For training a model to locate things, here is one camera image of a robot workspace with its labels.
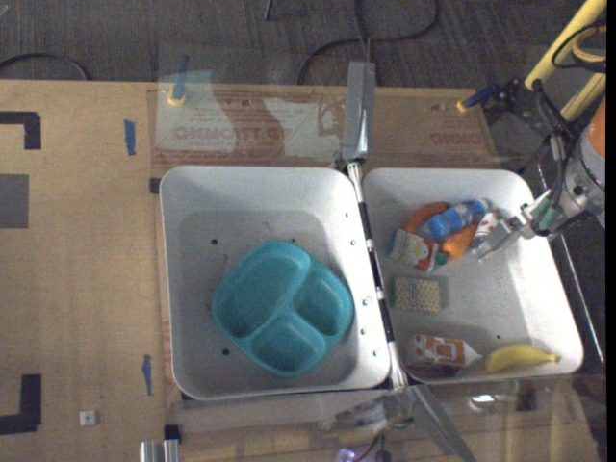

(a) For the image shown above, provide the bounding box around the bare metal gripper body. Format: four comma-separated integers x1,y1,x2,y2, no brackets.
517,173,606,239

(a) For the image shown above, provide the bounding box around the white and red small carton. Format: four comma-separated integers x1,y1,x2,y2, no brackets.
475,211,501,241

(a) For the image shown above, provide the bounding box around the orange toy carrot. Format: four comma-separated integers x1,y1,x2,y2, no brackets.
434,223,480,262

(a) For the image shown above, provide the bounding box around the blue plastic bottle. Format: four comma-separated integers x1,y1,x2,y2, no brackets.
425,198,492,240

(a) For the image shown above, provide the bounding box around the white plastic tray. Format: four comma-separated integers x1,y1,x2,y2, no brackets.
360,167,585,385
158,164,392,401

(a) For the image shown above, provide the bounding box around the orange toy sausage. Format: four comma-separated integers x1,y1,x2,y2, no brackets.
402,201,451,234

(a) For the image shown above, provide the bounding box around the white and orange packet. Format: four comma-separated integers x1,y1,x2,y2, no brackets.
386,228,438,273

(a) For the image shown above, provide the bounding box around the white and orange carton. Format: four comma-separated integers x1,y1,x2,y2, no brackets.
403,333,484,369

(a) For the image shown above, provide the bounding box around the yellow banana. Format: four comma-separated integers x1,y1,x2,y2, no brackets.
484,344,562,373

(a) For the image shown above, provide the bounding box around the thin black and white rod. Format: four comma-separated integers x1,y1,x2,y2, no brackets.
346,161,408,392

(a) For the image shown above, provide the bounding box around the brown cardboard board, red print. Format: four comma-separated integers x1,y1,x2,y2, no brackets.
146,83,504,398

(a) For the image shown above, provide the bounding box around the teal divided plate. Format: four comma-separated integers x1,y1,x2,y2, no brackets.
210,238,356,378

